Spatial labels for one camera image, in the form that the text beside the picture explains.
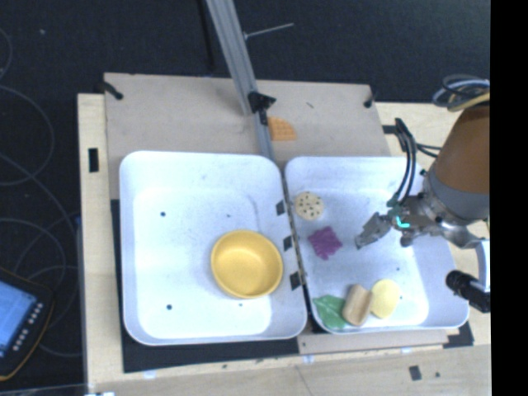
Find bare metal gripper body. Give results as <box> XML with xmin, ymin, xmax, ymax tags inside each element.
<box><xmin>388</xmin><ymin>194</ymin><xmax>476</xmax><ymax>248</ymax></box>

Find white plastic tray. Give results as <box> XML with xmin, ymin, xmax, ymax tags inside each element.
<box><xmin>283</xmin><ymin>155</ymin><xmax>471</xmax><ymax>335</ymax></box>
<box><xmin>118</xmin><ymin>150</ymin><xmax>309</xmax><ymax>347</ymax></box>

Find purple grapes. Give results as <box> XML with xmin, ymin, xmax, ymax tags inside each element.
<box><xmin>307</xmin><ymin>225</ymin><xmax>344</xmax><ymax>261</ymax></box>

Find yellow round slice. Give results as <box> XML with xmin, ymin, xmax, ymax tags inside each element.
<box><xmin>369</xmin><ymin>278</ymin><xmax>403</xmax><ymax>320</ymax></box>

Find beige chocolate chip biscuit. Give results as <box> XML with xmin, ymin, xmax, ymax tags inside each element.
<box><xmin>294</xmin><ymin>191</ymin><xmax>324</xmax><ymax>222</ymax></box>

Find tan bread roll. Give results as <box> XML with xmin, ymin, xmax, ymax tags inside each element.
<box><xmin>342</xmin><ymin>283</ymin><xmax>374</xmax><ymax>327</ymax></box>

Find green lettuce leaf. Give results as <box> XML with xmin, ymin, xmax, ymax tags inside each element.
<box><xmin>312</xmin><ymin>294</ymin><xmax>348</xmax><ymax>331</ymax></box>

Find yellow bowl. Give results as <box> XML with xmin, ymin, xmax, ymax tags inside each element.
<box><xmin>210</xmin><ymin>229</ymin><xmax>285</xmax><ymax>300</ymax></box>

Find orange waffle slice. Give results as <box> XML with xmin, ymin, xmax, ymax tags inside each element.
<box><xmin>266</xmin><ymin>115</ymin><xmax>298</xmax><ymax>143</ymax></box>

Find brown cardboard board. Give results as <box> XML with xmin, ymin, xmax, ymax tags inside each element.
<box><xmin>102</xmin><ymin>72</ymin><xmax>451</xmax><ymax>356</ymax></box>

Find black cylinder on white bracket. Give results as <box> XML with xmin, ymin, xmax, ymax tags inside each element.
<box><xmin>445</xmin><ymin>238</ymin><xmax>491</xmax><ymax>314</ymax></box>

